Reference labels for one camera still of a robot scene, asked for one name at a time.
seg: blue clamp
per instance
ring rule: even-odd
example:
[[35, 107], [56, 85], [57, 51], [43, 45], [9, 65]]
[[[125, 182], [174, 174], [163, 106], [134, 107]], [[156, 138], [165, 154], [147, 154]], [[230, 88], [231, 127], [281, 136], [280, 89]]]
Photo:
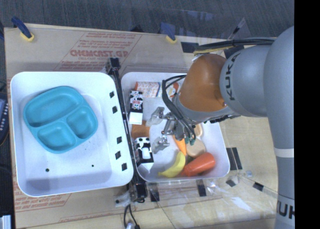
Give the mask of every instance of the blue clamp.
[[171, 44], [175, 44], [178, 40], [175, 37], [176, 27], [169, 23], [161, 22], [160, 24], [160, 33], [166, 34], [165, 39]]
[[24, 22], [22, 22], [19, 18], [16, 16], [13, 16], [11, 19], [12, 23], [18, 27], [21, 31], [20, 36], [24, 38], [28, 42], [32, 42], [35, 38], [35, 36], [32, 34], [32, 32], [29, 31], [29, 29], [26, 27]]

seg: white plastic tray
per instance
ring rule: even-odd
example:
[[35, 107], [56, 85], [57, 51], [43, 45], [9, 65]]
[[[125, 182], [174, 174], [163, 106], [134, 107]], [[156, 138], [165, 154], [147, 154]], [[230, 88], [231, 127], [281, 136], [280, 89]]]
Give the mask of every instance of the white plastic tray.
[[[98, 129], [91, 138], [59, 154], [45, 150], [23, 120], [29, 100], [58, 86], [78, 90], [98, 120]], [[133, 164], [110, 76], [101, 72], [21, 72], [12, 78], [10, 91], [17, 182], [26, 195], [57, 195], [130, 182]]]
[[[163, 72], [128, 72], [121, 79], [122, 92], [127, 111], [129, 109], [129, 93], [136, 85], [136, 82], [162, 82], [172, 76], [181, 75], [181, 73], [163, 73]], [[143, 120], [147, 121], [157, 107], [164, 107], [164, 114], [169, 112], [169, 109], [164, 104], [161, 97], [149, 97], [143, 99]], [[166, 120], [158, 125], [152, 125], [150, 128], [150, 143], [152, 144], [157, 137], [161, 137], [161, 131], [165, 127]], [[139, 175], [147, 182], [169, 182], [176, 180], [190, 180], [190, 179], [206, 179], [206, 178], [220, 178], [229, 173], [230, 161], [228, 158], [225, 142], [221, 133], [220, 125], [218, 123], [211, 124], [210, 122], [202, 123], [203, 134], [200, 139], [205, 144], [207, 152], [211, 153], [216, 161], [216, 166], [205, 173], [192, 176], [175, 178], [166, 178], [158, 176], [158, 172], [169, 168], [175, 161], [176, 155], [179, 151], [172, 136], [168, 136], [170, 146], [164, 150], [153, 154], [154, 164], [150, 171], [143, 166], [137, 168]]]

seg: white stripe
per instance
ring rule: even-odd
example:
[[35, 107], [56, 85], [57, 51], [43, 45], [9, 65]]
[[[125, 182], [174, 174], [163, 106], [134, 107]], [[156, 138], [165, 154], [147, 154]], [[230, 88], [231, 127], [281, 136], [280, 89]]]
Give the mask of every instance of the white stripe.
[[274, 154], [277, 157], [281, 158], [294, 158], [295, 157], [295, 149], [278, 149], [274, 147]]

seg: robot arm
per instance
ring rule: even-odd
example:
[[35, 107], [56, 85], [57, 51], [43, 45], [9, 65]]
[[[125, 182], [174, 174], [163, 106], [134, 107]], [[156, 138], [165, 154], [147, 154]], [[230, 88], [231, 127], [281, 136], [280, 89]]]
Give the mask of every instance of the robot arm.
[[245, 48], [229, 59], [201, 55], [170, 105], [178, 110], [177, 121], [183, 119], [174, 131], [179, 140], [186, 135], [186, 123], [193, 126], [234, 116], [267, 117], [278, 168], [274, 228], [295, 228], [294, 27], [271, 44]]

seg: kuka logo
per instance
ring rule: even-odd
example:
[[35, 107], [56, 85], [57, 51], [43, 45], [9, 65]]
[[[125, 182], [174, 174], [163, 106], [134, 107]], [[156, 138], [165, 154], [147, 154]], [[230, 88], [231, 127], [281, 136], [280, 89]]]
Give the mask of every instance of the kuka logo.
[[231, 63], [231, 64], [228, 64], [228, 71], [226, 71], [226, 73], [225, 73], [225, 74], [227, 75], [227, 76], [225, 77], [225, 80], [227, 81], [227, 85], [225, 85], [225, 87], [226, 87], [226, 93], [228, 94], [230, 100], [236, 100], [236, 99], [232, 96], [231, 79], [230, 79], [230, 76], [228, 76], [228, 75], [231, 74], [231, 68], [232, 68], [232, 66], [234, 65], [234, 62], [235, 62], [237, 56], [239, 56], [239, 55], [240, 55], [240, 53], [237, 54], [237, 55], [235, 55], [235, 56], [231, 59], [232, 63]]
[[287, 217], [288, 219], [292, 219], [293, 216], [296, 217], [294, 207], [292, 205], [288, 206], [288, 204], [285, 204], [283, 207], [282, 202], [279, 200], [276, 203], [276, 212], [280, 216]]

